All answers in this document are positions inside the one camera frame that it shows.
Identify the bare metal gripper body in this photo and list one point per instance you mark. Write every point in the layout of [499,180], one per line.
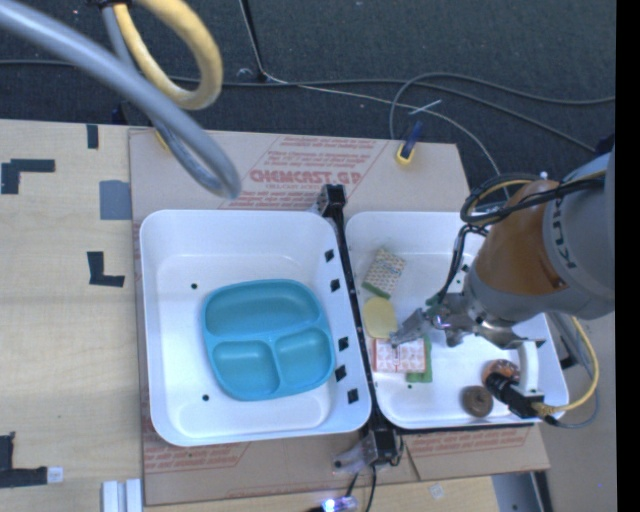
[462,320]

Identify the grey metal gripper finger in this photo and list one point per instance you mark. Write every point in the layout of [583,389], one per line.
[416,317]
[407,336]

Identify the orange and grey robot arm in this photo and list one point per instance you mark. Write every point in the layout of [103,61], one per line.
[520,250]

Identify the white carton with red pattern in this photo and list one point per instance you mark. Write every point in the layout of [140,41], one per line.
[395,359]

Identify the yellow round biscuit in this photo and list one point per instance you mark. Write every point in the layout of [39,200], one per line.
[379,317]

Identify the cream patterned packet green edge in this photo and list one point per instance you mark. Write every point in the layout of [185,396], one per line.
[384,270]

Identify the orange frosted doughnut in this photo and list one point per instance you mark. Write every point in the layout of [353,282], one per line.
[500,369]

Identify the white plastic tray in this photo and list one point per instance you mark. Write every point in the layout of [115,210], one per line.
[440,395]
[180,350]

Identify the brown doughnut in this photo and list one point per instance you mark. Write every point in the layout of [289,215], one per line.
[476,401]

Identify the blue divided plate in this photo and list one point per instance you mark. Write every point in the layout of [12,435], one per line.
[265,340]

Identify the brown cardboard board red print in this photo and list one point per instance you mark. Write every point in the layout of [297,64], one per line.
[300,160]

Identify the black cylinder on white bracket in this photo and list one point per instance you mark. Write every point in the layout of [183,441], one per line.
[525,400]

